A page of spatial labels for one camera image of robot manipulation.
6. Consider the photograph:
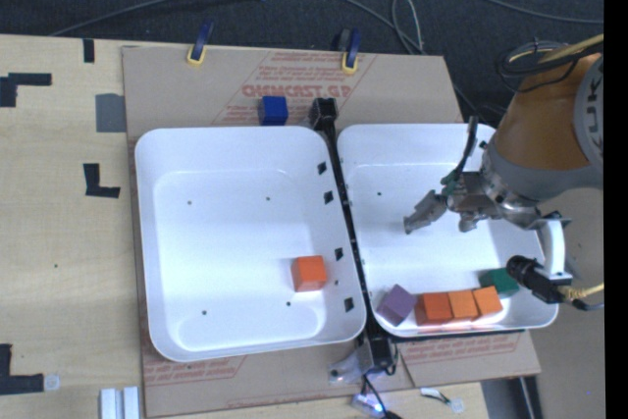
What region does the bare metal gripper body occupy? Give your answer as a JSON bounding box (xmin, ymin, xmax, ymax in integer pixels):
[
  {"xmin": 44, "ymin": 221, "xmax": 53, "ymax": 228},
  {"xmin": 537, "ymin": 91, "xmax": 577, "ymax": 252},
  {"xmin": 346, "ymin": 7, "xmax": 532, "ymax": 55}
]
[{"xmin": 445, "ymin": 170, "xmax": 543, "ymax": 229}]

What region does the white plastic tray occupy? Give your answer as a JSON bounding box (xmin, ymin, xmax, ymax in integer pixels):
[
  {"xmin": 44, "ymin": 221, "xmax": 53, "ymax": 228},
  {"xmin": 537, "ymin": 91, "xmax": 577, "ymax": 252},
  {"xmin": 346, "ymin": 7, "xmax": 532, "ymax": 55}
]
[
  {"xmin": 133, "ymin": 126, "xmax": 369, "ymax": 363},
  {"xmin": 336, "ymin": 122, "xmax": 560, "ymax": 339}
]

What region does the green cube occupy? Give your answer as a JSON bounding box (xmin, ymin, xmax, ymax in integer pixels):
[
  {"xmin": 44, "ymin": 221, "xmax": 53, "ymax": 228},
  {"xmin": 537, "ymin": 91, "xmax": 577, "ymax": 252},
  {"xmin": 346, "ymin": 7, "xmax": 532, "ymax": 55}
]
[{"xmin": 478, "ymin": 268, "xmax": 521, "ymax": 299}]

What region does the thin black rod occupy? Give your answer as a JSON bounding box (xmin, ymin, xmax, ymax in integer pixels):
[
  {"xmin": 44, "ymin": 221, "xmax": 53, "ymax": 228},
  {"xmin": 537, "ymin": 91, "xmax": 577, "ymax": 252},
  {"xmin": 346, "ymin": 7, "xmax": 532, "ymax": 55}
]
[{"xmin": 321, "ymin": 125, "xmax": 387, "ymax": 349}]

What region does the orange cube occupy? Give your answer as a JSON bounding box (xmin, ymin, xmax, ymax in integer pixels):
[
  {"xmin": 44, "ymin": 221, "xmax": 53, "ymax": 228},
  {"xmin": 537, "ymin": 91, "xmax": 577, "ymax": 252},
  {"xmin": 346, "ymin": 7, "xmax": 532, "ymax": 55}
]
[
  {"xmin": 289, "ymin": 255, "xmax": 329, "ymax": 293},
  {"xmin": 471, "ymin": 286, "xmax": 504, "ymax": 318},
  {"xmin": 446, "ymin": 289, "xmax": 480, "ymax": 322},
  {"xmin": 413, "ymin": 292, "xmax": 454, "ymax": 327}
]

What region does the purple cube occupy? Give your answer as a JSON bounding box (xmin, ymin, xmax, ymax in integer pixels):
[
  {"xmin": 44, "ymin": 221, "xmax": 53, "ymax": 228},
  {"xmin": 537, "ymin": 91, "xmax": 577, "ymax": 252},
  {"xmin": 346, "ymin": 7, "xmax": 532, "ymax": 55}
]
[{"xmin": 376, "ymin": 284, "xmax": 418, "ymax": 328}]

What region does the blue cube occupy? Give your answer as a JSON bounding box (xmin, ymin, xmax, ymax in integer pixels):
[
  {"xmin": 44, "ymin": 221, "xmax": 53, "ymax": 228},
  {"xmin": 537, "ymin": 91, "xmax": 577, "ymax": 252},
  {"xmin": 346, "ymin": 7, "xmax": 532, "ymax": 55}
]
[{"xmin": 257, "ymin": 94, "xmax": 288, "ymax": 127}]

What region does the brown cardboard board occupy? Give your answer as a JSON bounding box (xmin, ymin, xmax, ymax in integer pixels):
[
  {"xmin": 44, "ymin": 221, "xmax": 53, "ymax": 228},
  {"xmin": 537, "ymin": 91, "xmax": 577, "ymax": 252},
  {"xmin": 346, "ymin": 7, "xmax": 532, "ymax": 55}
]
[{"xmin": 120, "ymin": 44, "xmax": 543, "ymax": 419}]

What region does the black cylinder on white bracket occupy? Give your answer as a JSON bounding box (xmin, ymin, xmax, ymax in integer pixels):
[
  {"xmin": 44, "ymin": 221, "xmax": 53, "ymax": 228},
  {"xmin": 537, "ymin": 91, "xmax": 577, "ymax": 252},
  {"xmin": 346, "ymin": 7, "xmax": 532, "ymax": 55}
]
[{"xmin": 505, "ymin": 211, "xmax": 574, "ymax": 304}]

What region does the black block with wires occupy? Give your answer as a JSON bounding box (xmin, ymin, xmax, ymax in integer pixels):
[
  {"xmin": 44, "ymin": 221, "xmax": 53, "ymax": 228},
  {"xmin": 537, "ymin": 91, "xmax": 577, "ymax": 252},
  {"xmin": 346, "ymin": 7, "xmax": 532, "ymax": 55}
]
[
  {"xmin": 367, "ymin": 333, "xmax": 396, "ymax": 372},
  {"xmin": 307, "ymin": 96, "xmax": 340, "ymax": 131}
]

